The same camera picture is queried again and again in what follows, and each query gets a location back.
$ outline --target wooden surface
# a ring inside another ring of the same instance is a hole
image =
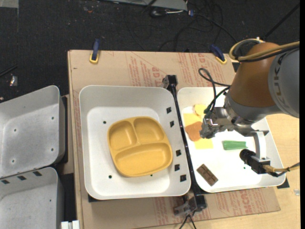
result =
[[[72,116],[72,142],[73,146],[77,146],[76,129],[74,123],[74,108],[75,104],[73,98],[73,81],[71,77],[71,65],[69,64],[69,84],[70,84],[70,102],[71,102],[71,116]],[[284,115],[277,114],[267,117],[270,131],[272,132],[275,144],[277,146],[279,155],[283,162],[284,167],[292,166],[300,160],[299,150],[299,119]],[[81,228],[91,229],[84,226],[82,198],[81,198],[81,183],[80,183],[80,163],[78,158],[79,150],[73,148],[74,156],[74,171],[75,171],[75,195],[76,195],[76,208],[77,219],[81,223]],[[276,197],[278,199],[281,210],[278,212],[270,212],[263,214],[254,214],[247,216],[231,217],[225,219],[213,219],[196,221],[195,225],[198,229],[298,229],[300,225],[300,196],[297,191],[300,190],[300,170],[295,170],[287,173],[287,179],[290,187],[277,189],[274,188]],[[178,229],[181,225],[166,225],[158,227],[150,227],[154,229]],[[191,223],[186,223],[184,229],[192,229]]]

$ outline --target cardboard sheet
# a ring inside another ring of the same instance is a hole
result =
[[[100,51],[99,62],[91,64],[90,53],[78,50],[68,52],[77,144],[74,158],[79,167],[75,170],[75,177],[79,178],[76,189],[80,195],[77,210],[81,226],[85,229],[135,229],[181,223],[184,218],[173,213],[173,209],[183,203],[180,197],[88,200],[84,186],[79,92],[87,85],[161,86],[167,74],[177,76],[179,88],[211,86],[198,74],[201,67],[208,69],[215,81],[230,84],[234,78],[230,60],[222,65],[210,53]],[[207,194],[205,198],[208,207],[196,213],[194,221],[280,210],[273,188]]]

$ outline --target black connector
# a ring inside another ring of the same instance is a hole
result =
[[[242,161],[244,161],[245,164],[250,166],[254,172],[258,174],[267,173],[263,166],[270,165],[270,160],[260,161],[255,156],[256,153],[248,149],[243,149],[239,154],[239,157],[242,159]]]

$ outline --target blue clamp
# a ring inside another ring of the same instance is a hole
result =
[[[214,53],[214,55],[216,56],[216,59],[217,59],[220,63],[222,63],[222,64],[227,63],[227,60],[225,59],[223,52],[222,52],[217,46],[215,46],[214,44],[212,44],[212,45],[210,46],[210,50],[212,51],[212,53]]]
[[[100,46],[100,39],[95,39],[93,44],[93,53],[90,54],[90,62],[91,63],[97,63],[99,60],[99,46]]]

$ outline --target cardboard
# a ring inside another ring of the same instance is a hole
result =
[[[80,50],[68,52],[76,207],[81,228],[135,229],[161,225],[167,225],[164,228],[178,228],[179,225],[175,227],[174,224],[182,223],[184,218],[175,216],[173,208],[183,204],[180,197],[90,202],[84,186],[79,92],[87,85],[161,86],[162,79],[167,74],[177,76],[178,88],[211,86],[210,82],[198,74],[200,67],[208,69],[215,81],[230,84],[234,78],[230,60],[227,64],[222,65],[211,53],[100,51],[98,63],[92,64],[89,61],[90,53],[91,51]],[[298,225],[299,200],[293,198],[291,194],[283,194],[282,191],[278,192],[276,188],[272,187],[207,194],[205,195],[207,209],[196,213],[193,220],[198,222],[197,227],[202,225],[198,228],[203,228],[203,225],[208,225],[204,221],[212,219],[260,214],[260,220],[245,217],[243,224],[240,219],[229,224],[223,220],[215,220],[212,223],[215,224],[215,228],[225,226],[227,228],[245,228],[245,226],[249,226],[249,223],[255,224],[255,228],[257,225],[265,228],[279,228],[270,226],[269,217],[263,215],[266,212],[281,210],[276,193],[286,201],[292,202],[293,208],[286,209],[285,213],[288,215],[291,211],[296,212],[297,220],[294,221],[295,225]],[[289,220],[288,222],[284,219],[277,221],[275,219],[277,217],[270,218],[275,224],[278,223],[278,226],[291,225]]]

